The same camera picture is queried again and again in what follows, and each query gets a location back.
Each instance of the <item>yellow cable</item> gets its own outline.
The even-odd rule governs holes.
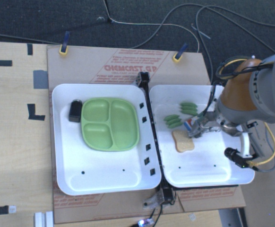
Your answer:
[[[247,163],[250,166],[259,166],[259,165],[265,164],[265,163],[271,161],[275,157],[275,137],[274,137],[272,131],[270,130],[268,124],[266,122],[264,122],[264,124],[265,124],[265,127],[267,128],[267,130],[269,131],[269,133],[270,133],[270,135],[271,135],[271,137],[273,139],[273,142],[274,142],[274,152],[273,152],[273,154],[267,160],[259,161],[259,162],[256,162],[256,161],[247,161]]]
[[[225,76],[225,77],[222,77],[222,71],[223,71],[227,66],[231,65],[232,63],[238,62],[238,61],[246,61],[246,60],[247,60],[247,59],[241,58],[241,59],[236,59],[236,60],[229,61],[228,63],[224,64],[224,65],[222,66],[222,68],[218,71],[219,75],[221,75],[221,76],[220,76],[220,79],[226,80],[226,79],[230,79],[230,78],[233,77],[233,76]]]

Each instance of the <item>green plate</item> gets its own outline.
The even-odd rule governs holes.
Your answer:
[[[82,107],[81,126],[84,141],[92,149],[124,151],[134,148],[139,141],[137,112],[123,99],[87,100]]]

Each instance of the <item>black carpet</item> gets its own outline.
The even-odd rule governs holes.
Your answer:
[[[222,61],[232,56],[255,55],[263,59],[275,54],[275,26],[239,16],[275,25],[275,0],[106,1],[112,21],[135,24],[160,24],[172,9],[182,5],[164,23],[193,32],[199,40],[199,50],[189,31],[171,25],[162,26],[151,40],[142,44],[158,26],[112,22],[103,0],[0,0],[0,41],[60,44],[65,32],[70,31],[69,44],[79,46],[176,51],[188,43],[188,52],[199,51],[204,55],[209,74],[210,64],[215,72]],[[194,29],[197,26],[205,34],[201,38]]]

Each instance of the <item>white tray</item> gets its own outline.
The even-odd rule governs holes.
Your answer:
[[[215,97],[218,98],[223,87],[217,86]],[[179,114],[181,119],[191,116],[180,113],[180,103],[193,102],[198,105],[198,112],[205,109],[211,86],[157,85],[150,90],[150,100],[154,113],[155,129],[166,180],[175,187],[204,187],[247,184],[254,178],[250,168],[242,169],[225,155],[227,147],[240,150],[239,137],[231,137],[224,132],[209,132],[193,139],[195,148],[179,153],[172,137],[174,129],[168,129],[165,116]],[[175,129],[186,130],[185,126]]]
[[[139,143],[131,150],[89,148],[81,124],[69,121],[73,100],[116,97],[131,102],[139,120]],[[57,182],[68,195],[153,189],[161,181],[144,93],[133,85],[61,84],[52,92]]]

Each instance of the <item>cable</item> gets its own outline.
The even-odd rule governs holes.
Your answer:
[[[160,218],[161,214],[162,214],[162,211],[163,211],[163,205],[161,204],[161,210],[160,210],[160,213],[158,214],[157,218],[156,218],[156,221],[155,221],[155,224],[152,226],[152,227],[155,227],[155,225],[157,224],[157,221],[158,219]]]
[[[271,143],[269,141],[269,138],[268,138],[268,130],[267,130],[267,128],[265,130],[265,134],[266,134],[266,141],[267,141],[269,147],[271,148],[271,150],[273,152],[273,147],[272,147],[272,145],[271,145]],[[275,169],[275,156],[274,156],[274,166],[272,168],[270,168],[268,170],[258,169],[257,167],[253,167],[253,168],[255,168],[255,170],[258,171],[258,172],[272,172],[272,171],[274,171],[274,169]]]
[[[160,26],[161,24],[138,24],[138,23],[125,23],[125,22],[118,22],[118,21],[115,21],[113,20],[114,23],[118,23],[118,24],[124,24],[124,25],[144,25],[144,26]],[[162,24],[162,26],[175,26],[175,27],[179,27],[179,28],[182,28],[186,31],[188,31],[189,33],[192,34],[192,36],[195,38],[197,44],[198,44],[198,49],[196,51],[196,53],[199,53],[199,40],[198,38],[196,37],[196,35],[189,29],[187,29],[186,27],[184,26],[181,26],[181,25],[177,25],[177,24]],[[141,45],[137,45],[137,46],[134,46],[134,47],[131,47],[131,49],[135,49],[135,48],[138,48],[140,47]]]
[[[258,66],[254,66],[254,67],[245,67],[243,68],[241,71],[233,71],[233,72],[230,72],[230,73],[225,73],[225,74],[222,74],[222,71],[224,70],[225,67],[233,64],[233,63],[236,63],[238,61],[246,61],[247,58],[237,58],[237,59],[233,59],[229,62],[227,62],[226,64],[221,64],[217,70],[216,70],[216,76],[220,79],[223,79],[223,80],[229,80],[229,79],[232,79],[240,74],[245,74],[245,73],[250,73],[250,72],[253,72],[253,71],[259,71],[259,70],[262,70],[262,69],[269,69],[269,68],[272,68],[273,67],[273,64],[259,64]]]
[[[132,24],[132,25],[150,25],[150,24],[125,23],[125,22],[119,22],[119,21],[114,20],[114,19],[110,16],[110,13],[109,13],[109,11],[108,11],[108,7],[107,7],[107,4],[106,4],[106,1],[105,1],[105,0],[103,0],[103,1],[104,1],[104,5],[105,5],[105,8],[106,8],[107,15],[108,15],[109,19],[110,19],[112,22],[119,23],[119,24],[129,24],[129,25],[130,25],[130,24]],[[257,36],[255,36],[253,33],[251,33],[249,30],[245,29],[244,27],[242,27],[241,25],[239,25],[238,23],[236,23],[236,22],[233,21],[232,19],[228,18],[228,17],[225,16],[224,14],[222,14],[222,13],[220,13],[220,12],[218,12],[218,11],[212,9],[212,8],[222,9],[222,10],[224,10],[224,11],[230,12],[230,13],[232,13],[232,14],[234,14],[234,15],[237,15],[237,16],[243,18],[243,19],[246,19],[246,20],[248,20],[248,21],[250,21],[250,22],[253,22],[253,23],[256,23],[256,24],[259,24],[259,25],[270,26],[270,27],[275,27],[275,25],[273,25],[273,24],[268,24],[268,23],[258,22],[258,21],[256,21],[256,20],[253,20],[253,19],[248,18],[248,17],[246,17],[246,16],[240,15],[240,14],[234,12],[234,11],[231,11],[231,10],[229,10],[229,9],[226,9],[226,8],[223,8],[223,7],[220,7],[220,6],[215,6],[215,5],[203,6],[203,5],[201,5],[201,4],[195,4],[195,3],[184,3],[184,4],[180,4],[180,5],[178,5],[178,6],[174,7],[174,8],[172,8],[172,9],[168,12],[168,14],[165,16],[165,18],[163,19],[163,21],[159,24],[159,27],[155,30],[155,32],[154,32],[148,39],[146,39],[144,42],[142,42],[142,43],[140,43],[140,44],[138,44],[138,45],[132,47],[132,49],[138,48],[138,47],[140,47],[140,46],[146,44],[147,42],[149,42],[149,41],[157,34],[157,32],[161,29],[161,27],[164,25],[164,23],[165,23],[166,19],[168,18],[168,16],[169,16],[172,12],[174,12],[176,9],[178,9],[178,8],[180,8],[180,7],[183,7],[183,6],[198,6],[198,7],[201,7],[201,9],[199,9],[198,12],[197,12],[197,14],[196,14],[195,21],[196,21],[196,28],[197,28],[198,36],[199,36],[199,38],[200,38],[200,40],[201,40],[201,43],[202,43],[202,45],[203,45],[203,47],[204,47],[204,49],[205,49],[205,52],[206,52],[207,57],[208,57],[208,60],[209,60],[209,66],[210,66],[210,70],[211,70],[211,72],[210,72],[210,82],[211,82],[211,83],[213,83],[213,65],[212,65],[212,61],[211,61],[211,57],[210,57],[210,55],[209,55],[208,49],[207,49],[207,47],[206,47],[206,45],[205,45],[205,43],[204,43],[202,34],[201,34],[201,32],[200,32],[200,30],[199,30],[199,26],[198,26],[198,16],[199,16],[200,12],[201,12],[202,10],[204,10],[204,9],[208,9],[208,10],[210,10],[210,11],[212,11],[212,12],[214,12],[214,13],[220,15],[220,16],[222,16],[223,18],[229,20],[230,22],[234,23],[236,26],[238,26],[239,28],[241,28],[242,30],[244,30],[245,32],[247,32],[249,35],[251,35],[252,37],[254,37],[256,40],[258,40],[259,42],[261,42],[264,46],[266,46],[268,49],[270,49],[271,51],[273,51],[273,52],[275,53],[275,50],[274,50],[273,48],[271,48],[270,46],[268,46],[266,43],[264,43],[261,39],[259,39]]]
[[[59,43],[45,41],[45,40],[37,40],[37,39],[24,38],[24,37],[19,37],[19,36],[12,36],[12,35],[0,34],[0,37],[6,37],[6,38],[12,38],[12,39],[18,39],[18,40],[35,41],[35,42],[41,42],[41,43],[46,43],[46,44],[59,44]]]
[[[260,162],[256,162],[256,161],[247,161],[247,163],[250,165],[250,166],[259,166],[259,165],[263,165],[265,163],[268,163],[269,161],[271,161],[274,157],[275,157],[275,137],[272,133],[272,131],[270,130],[268,124],[266,122],[264,122],[265,124],[265,127],[266,129],[268,130],[269,134],[271,135],[272,137],[272,140],[273,140],[273,143],[274,143],[274,151],[273,151],[273,154],[267,159],[267,160],[264,160],[264,161],[260,161]]]
[[[156,208],[153,209],[153,211],[152,211],[151,215],[149,216],[149,218],[152,218],[152,216],[153,216],[154,213],[155,213],[155,210],[156,210]]]
[[[206,106],[206,108],[201,113],[198,114],[199,116],[205,116],[205,114],[207,113],[207,111],[208,111],[208,109],[209,109],[209,107],[210,107],[210,105],[211,105],[211,103],[212,103],[212,101],[214,99],[216,85],[218,85],[218,84],[221,85],[221,83],[219,81],[213,82],[207,106]]]

